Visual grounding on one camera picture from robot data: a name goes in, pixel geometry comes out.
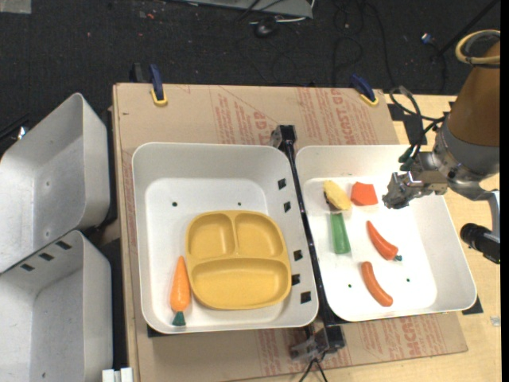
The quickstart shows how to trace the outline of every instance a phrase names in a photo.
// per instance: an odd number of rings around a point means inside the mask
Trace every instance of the white tray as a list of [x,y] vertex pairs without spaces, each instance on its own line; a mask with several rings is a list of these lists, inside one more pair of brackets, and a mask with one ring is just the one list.
[[71,95],[0,162],[0,273],[73,229],[101,224],[108,174],[106,127]]
[[0,275],[0,380],[97,382],[111,322],[110,264],[72,231]]
[[[317,250],[328,304],[350,322],[465,310],[476,300],[476,286],[451,221],[445,200],[431,195],[404,209],[388,209],[382,195],[398,157],[407,146],[308,146],[297,153],[296,165],[306,213]],[[373,184],[379,204],[352,206],[344,213],[352,251],[337,255],[332,248],[330,210],[323,182],[331,179],[350,195],[356,181]],[[366,220],[399,247],[401,262],[387,262],[367,235]],[[375,277],[390,294],[391,307],[369,294],[359,265],[372,262]]]
[[[270,146],[147,143],[133,155],[133,176],[142,311],[153,329],[170,334],[283,328],[314,320],[318,301],[313,269],[292,172],[281,151]],[[285,238],[291,273],[299,275],[300,282],[282,302],[261,309],[214,310],[193,299],[185,311],[187,325],[172,325],[168,297],[177,258],[185,255],[188,224],[203,212],[236,209],[275,220]]]

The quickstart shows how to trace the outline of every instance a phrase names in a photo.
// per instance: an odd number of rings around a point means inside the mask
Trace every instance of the wooden table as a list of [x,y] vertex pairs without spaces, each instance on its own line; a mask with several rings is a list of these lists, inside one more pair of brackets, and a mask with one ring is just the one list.
[[[396,96],[403,104],[410,106],[405,98]],[[449,109],[449,102],[454,101],[454,96],[438,95],[416,95],[415,99],[421,107],[424,115],[439,117],[444,109]],[[116,172],[118,177],[122,176],[121,148],[122,138],[119,137],[119,115],[114,115],[114,137]],[[395,130],[400,143],[408,143],[405,128],[400,122],[394,122]],[[430,145],[434,143],[434,133],[428,134]],[[429,150],[430,146],[423,146],[422,150]],[[485,189],[499,188],[499,175],[490,177],[483,183]],[[445,199],[449,207],[450,215],[457,232],[468,222],[490,228],[491,213],[486,202],[472,202],[462,196],[448,191]],[[119,208],[126,207],[126,200],[122,199],[119,193]],[[120,227],[121,238],[128,236],[126,225]],[[484,309],[481,314],[459,314],[460,324],[467,341],[468,351],[466,353],[441,355],[438,357],[424,357],[413,360],[386,362],[347,368],[328,369],[325,373],[329,381],[356,382],[356,381],[404,381],[430,382],[430,381],[499,381],[502,380],[501,365],[501,327],[499,325],[501,316],[500,305],[500,266],[485,259],[478,251],[465,249],[468,264],[471,268],[474,281],[476,282],[480,302]],[[138,380],[138,345],[135,331],[135,309],[132,304],[133,285],[130,277],[129,252],[122,252],[124,270],[124,294],[126,314],[126,339],[130,366],[134,369],[135,380]],[[297,381],[301,374],[282,375],[262,378],[264,381]],[[311,372],[306,380],[322,380],[319,372]]]

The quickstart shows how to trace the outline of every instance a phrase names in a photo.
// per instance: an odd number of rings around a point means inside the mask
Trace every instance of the orange carrot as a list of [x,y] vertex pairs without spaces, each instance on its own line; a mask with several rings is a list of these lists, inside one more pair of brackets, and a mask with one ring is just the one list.
[[191,302],[191,286],[189,284],[188,271],[185,267],[184,256],[179,256],[175,274],[173,275],[172,290],[169,295],[169,304],[177,314],[172,324],[185,325],[184,310]]
[[356,182],[352,186],[350,200],[358,206],[377,205],[379,203],[375,187],[372,184],[364,184],[362,182]]
[[362,262],[360,265],[360,270],[363,276],[364,283],[366,283],[367,290],[370,292],[371,296],[384,307],[392,306],[393,299],[390,295],[386,293],[386,291],[380,286],[379,282],[375,277],[375,272],[373,271],[373,265],[371,262]]
[[371,242],[373,242],[373,245],[375,245],[376,250],[379,252],[380,255],[384,259],[387,260],[401,260],[401,256],[398,256],[398,247],[394,246],[385,238],[382,237],[382,235],[379,234],[379,232],[376,230],[376,228],[373,226],[373,224],[368,220],[366,221],[367,226],[367,234],[369,235],[369,238],[371,239]]

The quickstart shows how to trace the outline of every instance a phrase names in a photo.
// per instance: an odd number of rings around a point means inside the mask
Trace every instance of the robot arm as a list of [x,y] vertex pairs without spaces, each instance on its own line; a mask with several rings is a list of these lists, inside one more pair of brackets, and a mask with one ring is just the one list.
[[414,198],[442,195],[447,189],[472,201],[488,201],[492,230],[466,224],[460,236],[488,259],[500,263],[499,190],[487,191],[480,186],[482,180],[499,172],[500,41],[481,58],[463,52],[464,46],[482,33],[499,36],[499,32],[489,30],[470,34],[458,43],[457,58],[474,68],[437,130],[433,150],[418,152],[408,171],[392,174],[383,202],[388,208],[400,209]]

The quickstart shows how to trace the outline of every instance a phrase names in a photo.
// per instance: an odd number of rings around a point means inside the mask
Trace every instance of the computer mouse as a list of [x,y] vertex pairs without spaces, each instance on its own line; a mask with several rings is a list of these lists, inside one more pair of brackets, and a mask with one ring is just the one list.
[[278,31],[278,22],[276,17],[267,16],[254,25],[254,35],[258,38],[267,38],[276,34]]

